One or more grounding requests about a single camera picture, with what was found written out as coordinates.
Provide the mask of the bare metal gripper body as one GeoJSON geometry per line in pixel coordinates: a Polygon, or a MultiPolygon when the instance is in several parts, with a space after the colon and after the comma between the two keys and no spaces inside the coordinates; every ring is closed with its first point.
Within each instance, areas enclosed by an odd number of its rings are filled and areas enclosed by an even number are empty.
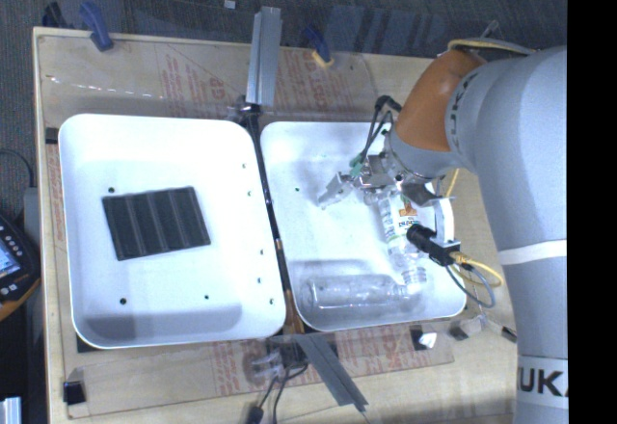
{"type": "Polygon", "coordinates": [[[416,201],[420,195],[420,181],[393,152],[368,154],[359,161],[355,187],[364,203],[378,203],[394,195],[416,201]]]}

